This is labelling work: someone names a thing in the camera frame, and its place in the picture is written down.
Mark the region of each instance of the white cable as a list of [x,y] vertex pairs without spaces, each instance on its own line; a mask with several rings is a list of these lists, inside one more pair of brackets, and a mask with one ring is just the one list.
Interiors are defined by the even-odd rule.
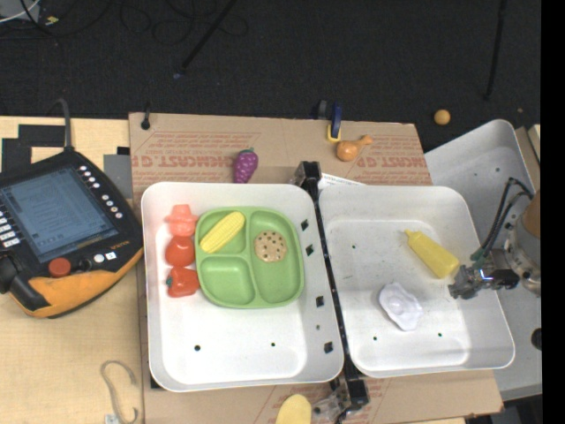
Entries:
[[[37,4],[40,2],[41,0],[35,0],[32,4],[29,5],[29,7],[27,8],[28,11],[31,11],[33,8],[35,8],[35,6],[37,6]],[[8,20],[14,20],[17,19],[20,16],[25,15],[26,12],[22,11],[18,14],[14,14],[13,16],[10,16],[9,18],[4,18],[4,19],[0,19],[0,24],[3,22],[7,22]]]

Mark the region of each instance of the yellow bottle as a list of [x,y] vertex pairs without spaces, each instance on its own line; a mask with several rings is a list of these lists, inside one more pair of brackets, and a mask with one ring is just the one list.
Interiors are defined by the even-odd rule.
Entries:
[[404,232],[408,236],[408,246],[438,278],[446,277],[459,267],[459,260],[452,253],[422,231]]

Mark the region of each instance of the display screen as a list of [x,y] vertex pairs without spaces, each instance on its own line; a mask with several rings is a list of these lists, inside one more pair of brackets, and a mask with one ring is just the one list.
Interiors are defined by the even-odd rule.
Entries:
[[0,199],[40,262],[117,234],[72,167],[0,187]]

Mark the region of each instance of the green divided plate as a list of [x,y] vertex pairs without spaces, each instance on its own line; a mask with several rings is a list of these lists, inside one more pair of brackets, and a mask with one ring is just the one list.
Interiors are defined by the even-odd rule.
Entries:
[[[227,214],[239,211],[244,228],[228,244],[209,254],[200,241]],[[280,233],[287,252],[280,261],[266,262],[255,254],[254,240],[263,231]],[[217,208],[200,216],[194,234],[196,271],[204,294],[216,305],[237,308],[282,307],[304,288],[304,264],[292,222],[268,208]]]

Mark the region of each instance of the emergency stop button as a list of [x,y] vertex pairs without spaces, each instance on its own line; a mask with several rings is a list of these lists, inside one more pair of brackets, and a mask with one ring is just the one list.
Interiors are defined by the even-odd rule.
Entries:
[[54,278],[62,278],[71,273],[71,262],[66,258],[55,258],[49,263],[48,270]]

